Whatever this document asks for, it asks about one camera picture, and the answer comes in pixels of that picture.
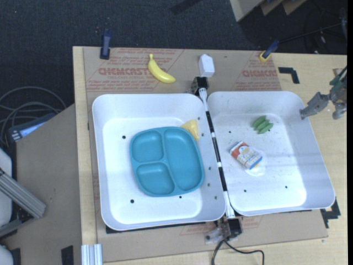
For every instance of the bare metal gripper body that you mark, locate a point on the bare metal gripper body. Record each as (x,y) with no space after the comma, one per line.
(339,95)

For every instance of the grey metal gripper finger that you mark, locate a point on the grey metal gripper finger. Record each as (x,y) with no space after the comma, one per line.
(339,111)
(314,106)

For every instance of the green pea pods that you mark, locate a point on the green pea pods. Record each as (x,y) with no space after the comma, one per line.
(262,124)

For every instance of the white plastic tray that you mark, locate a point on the white plastic tray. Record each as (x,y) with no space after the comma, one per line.
(286,172)
(154,211)

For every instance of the white and orange packet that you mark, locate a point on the white and orange packet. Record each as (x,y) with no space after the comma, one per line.
(245,154)

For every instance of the thin black and white rod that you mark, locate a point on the thin black and white rod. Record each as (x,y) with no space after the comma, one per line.
(215,145)

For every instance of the small white carton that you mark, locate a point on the small white carton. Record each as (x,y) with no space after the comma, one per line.
(207,65)

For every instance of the yellow pizza slice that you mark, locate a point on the yellow pizza slice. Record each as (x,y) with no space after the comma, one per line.
(192,127)

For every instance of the blue divided plate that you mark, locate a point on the blue divided plate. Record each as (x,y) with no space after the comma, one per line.
(179,159)

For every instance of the yellow banana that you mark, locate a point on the yellow banana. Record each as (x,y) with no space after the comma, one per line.
(158,72)

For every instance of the brown cardboard board red print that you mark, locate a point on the brown cardboard board red print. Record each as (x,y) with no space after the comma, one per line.
(165,244)

